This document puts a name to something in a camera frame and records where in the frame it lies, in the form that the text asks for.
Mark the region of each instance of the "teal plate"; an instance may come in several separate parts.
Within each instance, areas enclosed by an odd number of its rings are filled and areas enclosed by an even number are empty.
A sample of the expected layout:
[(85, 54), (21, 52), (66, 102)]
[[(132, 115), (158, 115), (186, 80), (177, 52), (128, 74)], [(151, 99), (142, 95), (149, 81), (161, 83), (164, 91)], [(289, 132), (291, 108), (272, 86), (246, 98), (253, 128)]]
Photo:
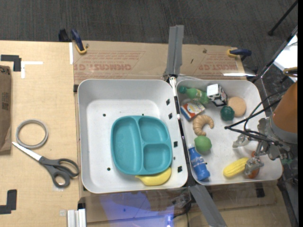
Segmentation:
[(155, 117), (121, 117), (112, 126), (111, 153), (115, 166), (125, 174), (163, 172), (172, 161), (169, 131)]

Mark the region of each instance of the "blue clamp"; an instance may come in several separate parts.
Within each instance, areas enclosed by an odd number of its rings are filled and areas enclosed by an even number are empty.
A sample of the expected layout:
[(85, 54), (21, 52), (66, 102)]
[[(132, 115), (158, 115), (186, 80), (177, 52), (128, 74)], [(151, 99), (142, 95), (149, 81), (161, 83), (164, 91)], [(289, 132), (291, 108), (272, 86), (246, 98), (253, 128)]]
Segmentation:
[(251, 51), (247, 49), (227, 50), (227, 55), (230, 57), (242, 55), (241, 60), (243, 61), (247, 56), (251, 56)]
[(77, 30), (72, 29), (71, 30), (72, 38), (76, 41), (76, 49), (80, 54), (86, 53), (86, 48), (84, 48), (82, 40), (77, 32)]

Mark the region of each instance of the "wooden table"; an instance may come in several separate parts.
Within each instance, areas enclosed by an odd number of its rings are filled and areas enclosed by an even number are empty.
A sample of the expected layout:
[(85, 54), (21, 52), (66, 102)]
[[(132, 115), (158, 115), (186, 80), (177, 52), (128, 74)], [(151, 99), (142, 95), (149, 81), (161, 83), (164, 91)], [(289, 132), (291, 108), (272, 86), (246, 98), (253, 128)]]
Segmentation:
[[(148, 52), (148, 45), (142, 44)], [(77, 148), (77, 117), (75, 107), (74, 69), (70, 61), (69, 43), (0, 41), (0, 54), (19, 55), (22, 61), (42, 61), (42, 65), (26, 65), (25, 78), (20, 72), (13, 72), (12, 140), (15, 141), (17, 126), (27, 119), (39, 119), (45, 122), (49, 130), (46, 144), (35, 149), (47, 158), (69, 158), (77, 161), (80, 155)], [(202, 46), (185, 46), (185, 53), (194, 48), (195, 53)], [(12, 62), (0, 61), (1, 65)], [(36, 125), (28, 125), (20, 132), (25, 143), (39, 142), (44, 136), (43, 130)], [(64, 227), (66, 211), (76, 210), (81, 197), (95, 197), (83, 192), (81, 179), (76, 177), (69, 187), (54, 187), (51, 177), (44, 167), (12, 146), (10, 154), (0, 154), (0, 205), (6, 204), (7, 191), (17, 190), (17, 209), (11, 214), (0, 215), (2, 227)], [(214, 201), (228, 226), (291, 226), (283, 197), (275, 182), (265, 185), (268, 199), (257, 199), (231, 191), (234, 199), (226, 196), (226, 189), (213, 189)], [(207, 222), (198, 208), (193, 207), (189, 215), (191, 227), (207, 226)], [(88, 223), (88, 226), (134, 226), (131, 221), (116, 221), (111, 224)], [(186, 215), (175, 218), (175, 226), (187, 226)]]

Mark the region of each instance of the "brown paper bag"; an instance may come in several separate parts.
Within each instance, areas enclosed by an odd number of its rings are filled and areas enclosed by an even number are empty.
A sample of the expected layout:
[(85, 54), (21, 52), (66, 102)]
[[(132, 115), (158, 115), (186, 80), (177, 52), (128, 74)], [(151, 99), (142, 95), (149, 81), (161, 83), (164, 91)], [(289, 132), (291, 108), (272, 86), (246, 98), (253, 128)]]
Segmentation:
[(0, 152), (11, 147), (11, 71), (0, 66)]

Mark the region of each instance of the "black and white cube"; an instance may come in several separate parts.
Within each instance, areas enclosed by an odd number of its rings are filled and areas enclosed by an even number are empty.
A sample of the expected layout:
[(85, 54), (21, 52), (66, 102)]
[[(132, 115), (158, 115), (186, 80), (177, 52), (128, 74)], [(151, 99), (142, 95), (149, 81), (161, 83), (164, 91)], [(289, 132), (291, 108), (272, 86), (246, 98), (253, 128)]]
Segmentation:
[(223, 91), (219, 84), (212, 84), (207, 86), (207, 97), (217, 107), (227, 105), (227, 94)]

